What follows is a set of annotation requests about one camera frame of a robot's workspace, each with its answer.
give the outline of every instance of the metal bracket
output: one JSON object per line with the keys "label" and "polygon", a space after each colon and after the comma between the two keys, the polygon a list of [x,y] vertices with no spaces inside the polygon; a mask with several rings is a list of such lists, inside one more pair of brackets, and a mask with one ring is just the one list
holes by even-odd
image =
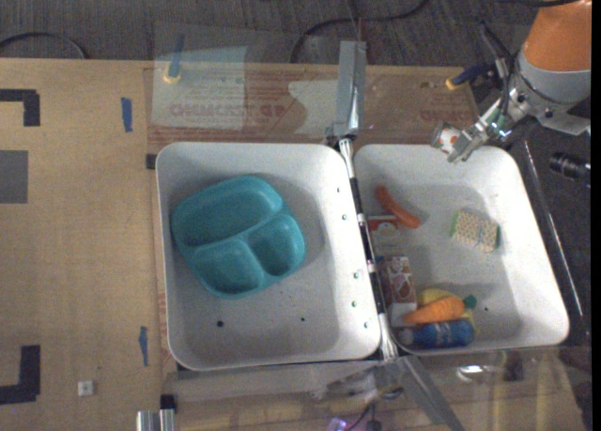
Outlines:
{"label": "metal bracket", "polygon": [[331,136],[341,139],[345,136],[357,135],[362,128],[366,67],[365,42],[340,42],[336,117],[331,124],[329,132]]}

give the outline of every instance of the orange carrot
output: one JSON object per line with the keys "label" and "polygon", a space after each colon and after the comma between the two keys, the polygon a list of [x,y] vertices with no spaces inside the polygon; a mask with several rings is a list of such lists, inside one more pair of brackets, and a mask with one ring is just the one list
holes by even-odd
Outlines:
{"label": "orange carrot", "polygon": [[407,324],[426,324],[431,322],[453,321],[463,315],[465,303],[457,296],[447,296],[433,300],[426,306],[403,316]]}
{"label": "orange carrot", "polygon": [[376,199],[382,205],[386,212],[391,213],[402,225],[406,225],[411,229],[419,227],[420,220],[411,214],[410,212],[401,208],[401,206],[394,200],[391,194],[386,189],[386,186],[376,187]]}

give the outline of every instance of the black tape marking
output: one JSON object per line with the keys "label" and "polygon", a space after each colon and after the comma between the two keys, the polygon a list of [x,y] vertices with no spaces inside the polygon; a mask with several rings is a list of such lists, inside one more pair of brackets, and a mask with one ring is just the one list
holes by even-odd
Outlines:
{"label": "black tape marking", "polygon": [[0,101],[22,102],[23,126],[39,126],[41,122],[39,115],[39,94],[35,89],[0,89]]}
{"label": "black tape marking", "polygon": [[30,403],[40,393],[40,346],[21,346],[19,383],[0,386],[0,405]]}
{"label": "black tape marking", "polygon": [[0,204],[27,204],[29,154],[0,150]]}

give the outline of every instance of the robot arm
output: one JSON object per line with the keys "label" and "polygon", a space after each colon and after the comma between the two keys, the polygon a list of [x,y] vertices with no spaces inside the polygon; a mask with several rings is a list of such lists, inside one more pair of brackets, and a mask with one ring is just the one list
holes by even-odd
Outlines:
{"label": "robot arm", "polygon": [[591,93],[593,0],[532,1],[540,9],[530,34],[511,71],[502,75],[507,69],[500,69],[505,94],[456,136],[449,162],[465,161],[489,140],[502,139],[527,115],[573,135],[590,125],[568,111]]}

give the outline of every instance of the blue tape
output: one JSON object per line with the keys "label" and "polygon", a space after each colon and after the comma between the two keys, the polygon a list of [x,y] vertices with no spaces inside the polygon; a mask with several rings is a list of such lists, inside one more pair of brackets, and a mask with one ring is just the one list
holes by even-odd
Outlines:
{"label": "blue tape", "polygon": [[142,350],[144,366],[148,366],[148,329],[145,326],[140,326],[140,335],[138,336],[138,343],[140,343],[140,349]]}
{"label": "blue tape", "polygon": [[123,126],[125,132],[132,132],[131,123],[133,121],[133,112],[131,111],[131,99],[121,98],[121,116],[123,117]]}

